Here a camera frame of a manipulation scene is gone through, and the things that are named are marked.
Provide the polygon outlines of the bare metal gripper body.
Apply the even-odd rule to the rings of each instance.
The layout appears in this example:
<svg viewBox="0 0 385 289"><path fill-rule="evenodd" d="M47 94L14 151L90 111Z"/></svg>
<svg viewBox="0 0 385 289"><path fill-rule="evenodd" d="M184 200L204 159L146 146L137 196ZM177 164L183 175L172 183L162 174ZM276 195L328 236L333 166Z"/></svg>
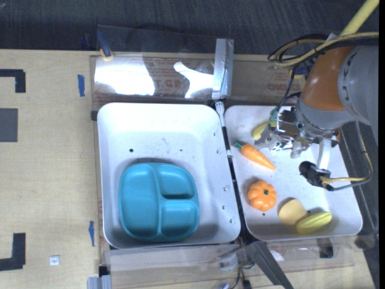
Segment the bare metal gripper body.
<svg viewBox="0 0 385 289"><path fill-rule="evenodd" d="M339 144L338 129L320 128L294 108L283 110L277 115L274 132L279 142L290 148L308 148L312 144L320 144L322 139L331 140L332 147Z"/></svg>

